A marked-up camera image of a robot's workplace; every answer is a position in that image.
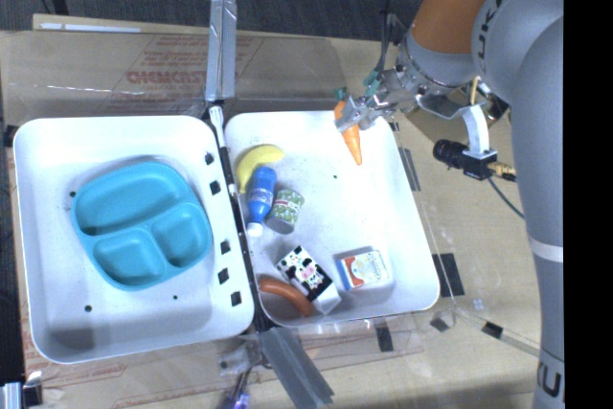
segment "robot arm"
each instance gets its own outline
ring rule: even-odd
[[[371,74],[364,96],[349,99],[336,121],[341,131],[366,129],[378,116],[415,107],[447,120],[462,116],[470,148],[454,167],[467,175],[474,167],[472,176],[484,178],[495,151],[483,111],[475,110],[480,104],[448,96],[478,82],[511,107],[516,181],[542,313],[534,409],[565,407],[562,65],[563,0],[423,0],[397,66]],[[439,144],[435,156],[446,152]]]

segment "cow print carton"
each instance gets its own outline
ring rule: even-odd
[[[276,266],[323,314],[340,303],[341,297],[332,279],[302,245],[285,255]]]

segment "white sink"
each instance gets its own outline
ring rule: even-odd
[[[42,119],[21,126],[13,146],[32,336],[41,354],[77,363],[232,337],[250,325],[253,298],[216,138],[205,123],[188,116]],[[211,222],[213,248],[165,282],[125,291],[88,258],[71,222],[71,193],[151,159],[190,184]]]

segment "white tray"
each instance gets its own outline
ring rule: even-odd
[[[206,124],[188,116],[34,120],[19,128],[13,146],[32,337],[41,354],[76,363],[232,337],[250,325],[253,297],[216,138]],[[214,244],[203,261],[170,280],[124,291],[87,257],[71,222],[70,193],[149,159],[186,178]],[[226,268],[221,283],[218,273]]]
[[[363,164],[357,166],[332,111],[245,113],[232,118],[225,136],[233,169],[247,149],[272,144],[285,158],[270,166],[278,188],[302,194],[305,205],[296,228],[281,235],[264,227],[249,238],[256,277],[281,279],[274,264],[302,245],[331,276],[342,298],[328,315],[303,317],[287,300],[268,293],[261,302],[268,316],[288,327],[374,318],[431,307],[440,283],[412,191],[388,124],[360,132]],[[248,217],[245,196],[240,196]],[[386,283],[345,291],[335,260],[344,253],[373,247],[391,268]]]
[[[300,326],[373,318],[437,301],[439,279],[385,122],[361,133],[361,167],[331,111],[243,114],[228,122],[225,134],[233,160],[254,145],[281,147],[286,157],[275,164],[279,184],[306,199],[291,235],[265,229],[260,239],[250,239],[256,275],[278,276],[274,262],[301,244],[342,297],[329,315],[302,318],[285,300],[262,295],[273,321]],[[32,337],[41,354],[77,363],[233,337],[248,328],[254,299],[216,138],[206,124],[188,116],[34,120],[20,127],[13,147]],[[71,222],[71,192],[110,170],[150,159],[172,165],[191,185],[211,222],[214,246],[170,280],[124,291],[87,257]],[[244,211],[244,196],[240,205]],[[392,280],[346,292],[335,256],[367,245],[382,252]]]

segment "blue bottle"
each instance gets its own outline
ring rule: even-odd
[[[259,237],[263,232],[262,223],[272,208],[276,183],[277,173],[266,166],[257,168],[251,177],[251,188],[247,196],[249,209],[247,234],[251,237]]]

